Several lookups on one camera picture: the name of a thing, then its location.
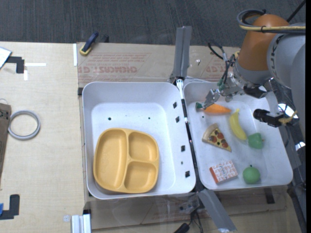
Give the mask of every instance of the yellow plate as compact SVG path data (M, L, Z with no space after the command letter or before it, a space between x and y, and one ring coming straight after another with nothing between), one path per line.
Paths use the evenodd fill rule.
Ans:
M144 193L157 181L159 148L152 136L130 129L113 128L98 138L93 173L104 189Z

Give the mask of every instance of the gray carpet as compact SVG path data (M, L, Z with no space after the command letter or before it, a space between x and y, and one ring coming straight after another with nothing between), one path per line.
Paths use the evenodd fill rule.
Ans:
M246 33L236 21L240 11L266 9L287 19L303 0L0 1L0 41L75 43L98 31L114 43L171 45L176 27L190 25L192 45L213 39L236 47ZM304 6L291 23L305 21Z

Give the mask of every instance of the tape roll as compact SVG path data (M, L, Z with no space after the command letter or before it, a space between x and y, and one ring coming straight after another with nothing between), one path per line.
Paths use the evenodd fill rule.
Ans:
M29 135L18 135L18 134L15 134L12 131L11 123L12 123L13 119L16 118L19 115L29 115L29 116L33 117L36 120L37 128L36 128L36 130L33 133L31 133ZM29 139L34 138L39 133L40 126L41 126L41 123L40 123L39 117L36 115L36 113L34 113L32 111L28 111L28 110L22 110L22 111L16 111L16 112L14 112L11 115L8 131L9 131L10 135L12 137L14 137L15 139L18 139L18 140L29 140Z

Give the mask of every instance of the toy carrot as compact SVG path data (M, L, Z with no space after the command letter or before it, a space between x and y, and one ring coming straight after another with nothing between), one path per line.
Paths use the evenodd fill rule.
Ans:
M207 113L211 113L211 114L229 114L231 112L229 108L221 106L216 103L210 105L204 111Z

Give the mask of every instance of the small carton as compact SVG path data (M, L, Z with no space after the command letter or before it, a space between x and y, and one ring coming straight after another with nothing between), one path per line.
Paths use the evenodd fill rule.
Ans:
M238 176L231 160L209 168L216 184L232 180Z

